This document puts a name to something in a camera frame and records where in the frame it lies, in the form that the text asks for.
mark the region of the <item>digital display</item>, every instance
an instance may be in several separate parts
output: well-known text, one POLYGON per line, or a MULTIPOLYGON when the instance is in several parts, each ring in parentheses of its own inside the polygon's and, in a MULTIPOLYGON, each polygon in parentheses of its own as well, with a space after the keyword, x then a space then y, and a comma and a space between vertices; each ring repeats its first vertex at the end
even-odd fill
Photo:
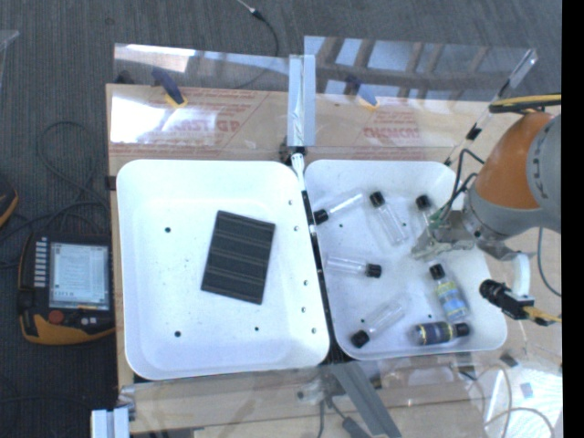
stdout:
POLYGON ((109 310, 109 253, 105 245, 51 243, 49 306, 109 310))

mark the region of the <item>gray carpet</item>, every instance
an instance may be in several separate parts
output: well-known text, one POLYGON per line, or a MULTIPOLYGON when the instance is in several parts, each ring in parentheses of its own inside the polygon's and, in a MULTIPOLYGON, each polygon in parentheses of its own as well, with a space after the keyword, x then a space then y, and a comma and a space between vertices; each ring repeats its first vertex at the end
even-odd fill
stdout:
MULTIPOLYGON (((245 1, 275 29, 280 56, 302 53, 305 35, 534 47, 539 62, 518 93, 561 91, 562 0, 245 1)), ((266 27, 233 0, 0 0, 0 28, 21 33, 9 49, 0 94, 0 172, 20 195, 11 226, 77 196, 37 155, 37 136, 56 121, 75 121, 86 130, 69 125, 49 135, 49 159, 82 181, 95 158, 92 186, 107 198, 104 86, 113 80, 114 43, 257 55, 276 49, 266 27)), ((108 227, 98 206, 80 212, 108 227)), ((91 227, 71 219, 65 228, 91 227)), ((26 229, 3 242, 0 259, 16 257, 25 236, 26 229)), ((0 342, 0 400, 27 398, 0 403, 0 436, 89 436, 83 407, 49 398, 66 395, 90 408, 115 402, 113 338, 77 348, 25 341, 16 323, 13 267, 0 270, 0 342)))

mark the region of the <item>black rectangular object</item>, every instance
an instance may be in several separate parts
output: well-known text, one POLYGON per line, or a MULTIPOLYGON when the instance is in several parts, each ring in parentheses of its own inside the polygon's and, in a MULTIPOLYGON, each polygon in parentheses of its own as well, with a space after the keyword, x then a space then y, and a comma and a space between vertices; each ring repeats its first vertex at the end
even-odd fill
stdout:
POLYGON ((276 226, 218 211, 201 290, 261 305, 276 226))

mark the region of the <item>white tray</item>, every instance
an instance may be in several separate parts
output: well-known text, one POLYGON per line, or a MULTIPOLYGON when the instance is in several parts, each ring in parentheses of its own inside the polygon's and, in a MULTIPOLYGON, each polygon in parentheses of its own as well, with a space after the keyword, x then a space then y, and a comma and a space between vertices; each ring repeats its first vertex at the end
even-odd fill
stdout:
POLYGON ((329 351, 296 175, 277 162, 154 161, 118 174, 126 356, 149 380, 314 366, 329 351), (276 225, 261 305, 201 290, 218 210, 276 225))
POLYGON ((422 230, 415 198, 428 194, 442 205, 454 186, 454 172, 438 162, 368 162, 316 161, 306 171, 312 210, 336 194, 353 188, 371 192, 381 190, 398 216, 408 224, 408 241, 394 246, 380 238, 380 229, 371 221, 366 207, 317 226, 322 256, 353 254, 381 263, 381 278, 343 276, 325 268, 330 310, 335 336, 340 347, 357 360, 380 360, 445 352, 490 350, 506 339, 506 321, 501 311, 484 300, 478 291, 489 278, 484 254, 478 250, 453 251, 439 256, 444 269, 459 283, 470 308, 467 319, 471 334, 454 342, 435 346, 415 346, 408 338, 410 328, 418 323, 444 320, 441 306, 433 293, 428 267, 410 256, 410 250, 422 230), (406 316, 381 336, 362 348, 354 347, 351 335, 362 328, 361 320, 384 301, 398 295, 410 300, 406 316))

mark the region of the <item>black cap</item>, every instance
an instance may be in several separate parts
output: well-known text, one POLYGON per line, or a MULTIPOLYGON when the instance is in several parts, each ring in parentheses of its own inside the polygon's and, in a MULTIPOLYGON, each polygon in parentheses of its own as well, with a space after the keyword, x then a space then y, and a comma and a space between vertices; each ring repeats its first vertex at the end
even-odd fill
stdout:
POLYGON ((423 211, 430 208, 430 206, 432 206, 432 202, 430 201, 430 198, 428 198, 427 194, 421 194, 416 198, 416 206, 418 206, 419 211, 423 211))
POLYGON ((432 279, 435 281, 446 276, 446 273, 444 273, 444 268, 440 263, 430 267, 430 274, 432 275, 432 279))
POLYGON ((460 338, 461 336, 468 336, 471 332, 470 326, 466 323, 456 323, 454 325, 454 330, 456 331, 456 337, 460 338))
POLYGON ((329 219, 329 215, 324 209, 314 212, 314 222, 316 225, 322 224, 329 219))
POLYGON ((370 337, 369 334, 361 330, 353 334, 350 338, 350 341, 353 346, 355 346, 357 349, 360 349, 370 341, 370 337))
POLYGON ((377 277, 378 279, 381 276, 381 266, 380 265, 372 265, 367 264, 365 265, 365 276, 367 277, 377 277))
POLYGON ((385 198, 383 198, 383 193, 381 192, 372 193, 369 199, 371 204, 373 204, 373 206, 376 208, 379 208, 381 205, 385 204, 385 198))

